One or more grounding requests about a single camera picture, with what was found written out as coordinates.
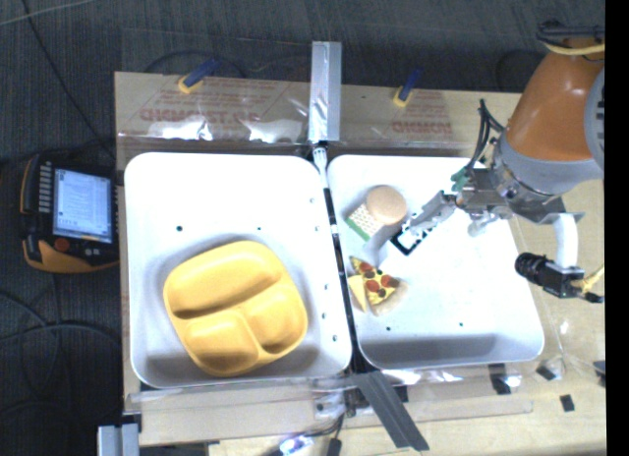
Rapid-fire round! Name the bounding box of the round tan bread bun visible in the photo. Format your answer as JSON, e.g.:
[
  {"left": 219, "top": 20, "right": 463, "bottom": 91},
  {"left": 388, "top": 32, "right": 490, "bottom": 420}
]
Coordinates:
[{"left": 365, "top": 184, "right": 409, "bottom": 227}]

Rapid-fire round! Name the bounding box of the green and white carton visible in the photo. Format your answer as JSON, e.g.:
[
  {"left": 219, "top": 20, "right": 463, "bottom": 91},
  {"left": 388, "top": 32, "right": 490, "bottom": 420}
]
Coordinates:
[{"left": 344, "top": 202, "right": 383, "bottom": 243}]

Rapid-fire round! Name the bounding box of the brown cardboard board, red print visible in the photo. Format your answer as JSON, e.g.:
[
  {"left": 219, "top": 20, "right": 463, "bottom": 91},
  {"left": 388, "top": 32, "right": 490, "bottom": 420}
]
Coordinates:
[{"left": 113, "top": 70, "right": 606, "bottom": 447}]

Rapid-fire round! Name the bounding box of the black and white carton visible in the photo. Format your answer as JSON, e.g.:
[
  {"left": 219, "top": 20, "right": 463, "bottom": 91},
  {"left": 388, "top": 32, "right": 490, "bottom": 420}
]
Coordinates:
[{"left": 388, "top": 221, "right": 437, "bottom": 257}]

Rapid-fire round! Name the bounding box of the white plastic tray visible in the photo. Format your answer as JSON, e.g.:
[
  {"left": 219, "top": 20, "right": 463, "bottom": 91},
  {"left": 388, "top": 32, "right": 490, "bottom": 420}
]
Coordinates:
[
  {"left": 123, "top": 150, "right": 354, "bottom": 390},
  {"left": 325, "top": 153, "right": 546, "bottom": 371}
]

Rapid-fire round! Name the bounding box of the pizza slice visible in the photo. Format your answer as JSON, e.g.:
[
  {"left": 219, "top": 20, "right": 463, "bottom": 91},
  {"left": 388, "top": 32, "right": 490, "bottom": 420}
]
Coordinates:
[{"left": 348, "top": 255, "right": 410, "bottom": 317}]

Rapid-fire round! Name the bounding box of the yellow divided plate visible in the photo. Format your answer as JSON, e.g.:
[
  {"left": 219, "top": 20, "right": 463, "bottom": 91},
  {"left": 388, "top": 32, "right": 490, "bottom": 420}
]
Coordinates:
[{"left": 162, "top": 239, "right": 310, "bottom": 378}]

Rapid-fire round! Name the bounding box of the thin black and white rod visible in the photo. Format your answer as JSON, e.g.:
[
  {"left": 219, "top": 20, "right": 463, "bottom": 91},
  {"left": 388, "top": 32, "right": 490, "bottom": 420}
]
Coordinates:
[{"left": 311, "top": 145, "right": 357, "bottom": 372}]

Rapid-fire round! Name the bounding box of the black cylinder on white bracket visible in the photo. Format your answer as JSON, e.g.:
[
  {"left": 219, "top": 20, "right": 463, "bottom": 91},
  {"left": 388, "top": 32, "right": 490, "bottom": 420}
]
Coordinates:
[{"left": 514, "top": 211, "right": 587, "bottom": 299}]

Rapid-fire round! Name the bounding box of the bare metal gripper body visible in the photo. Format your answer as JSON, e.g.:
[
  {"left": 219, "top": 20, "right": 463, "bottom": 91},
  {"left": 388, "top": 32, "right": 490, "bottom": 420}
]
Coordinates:
[{"left": 453, "top": 167, "right": 525, "bottom": 219}]

